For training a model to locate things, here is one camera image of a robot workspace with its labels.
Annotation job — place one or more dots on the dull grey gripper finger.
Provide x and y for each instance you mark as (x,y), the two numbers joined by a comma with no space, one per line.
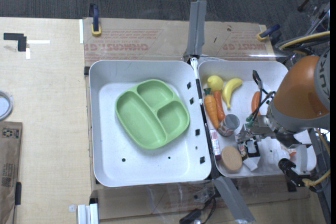
(242,136)
(254,140)

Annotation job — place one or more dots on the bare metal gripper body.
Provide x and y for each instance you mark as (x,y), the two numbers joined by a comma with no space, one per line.
(262,126)

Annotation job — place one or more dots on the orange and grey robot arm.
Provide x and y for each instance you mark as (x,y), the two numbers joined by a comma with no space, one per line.
(299,89)

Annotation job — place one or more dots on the small grey-topped can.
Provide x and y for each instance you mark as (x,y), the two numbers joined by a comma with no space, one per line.
(229,126)

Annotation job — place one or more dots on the black and white carton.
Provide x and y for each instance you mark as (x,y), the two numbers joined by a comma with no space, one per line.
(250,157)

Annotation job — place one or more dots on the white plastic tray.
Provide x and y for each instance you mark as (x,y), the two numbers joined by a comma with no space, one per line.
(244,118)
(147,165)

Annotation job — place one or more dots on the round tan biscuit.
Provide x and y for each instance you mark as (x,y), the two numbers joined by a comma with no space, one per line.
(231,158)

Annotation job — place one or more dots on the orange sausage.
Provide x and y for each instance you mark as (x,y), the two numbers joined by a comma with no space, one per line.
(255,102)

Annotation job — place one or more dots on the pink and white carton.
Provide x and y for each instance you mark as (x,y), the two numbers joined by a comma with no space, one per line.
(215,143)

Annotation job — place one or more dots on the orange carrot with green top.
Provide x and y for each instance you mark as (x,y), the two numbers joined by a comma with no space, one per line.
(211,110)

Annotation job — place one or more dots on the yellow banana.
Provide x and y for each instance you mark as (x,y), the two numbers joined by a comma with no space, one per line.
(228,90)

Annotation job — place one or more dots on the yellow lemon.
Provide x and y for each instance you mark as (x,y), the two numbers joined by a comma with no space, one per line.
(214,82)

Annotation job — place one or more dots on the green divided plate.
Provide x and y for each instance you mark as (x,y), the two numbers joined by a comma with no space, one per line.
(136,118)

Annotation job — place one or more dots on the brown cardboard board red print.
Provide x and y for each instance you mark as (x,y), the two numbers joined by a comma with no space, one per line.
(147,39)

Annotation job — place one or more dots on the brown paper bag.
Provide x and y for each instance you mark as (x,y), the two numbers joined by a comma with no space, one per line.
(9,165)

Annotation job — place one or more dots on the black cylinder on white bracket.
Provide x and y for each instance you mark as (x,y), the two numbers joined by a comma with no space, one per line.
(288,169)

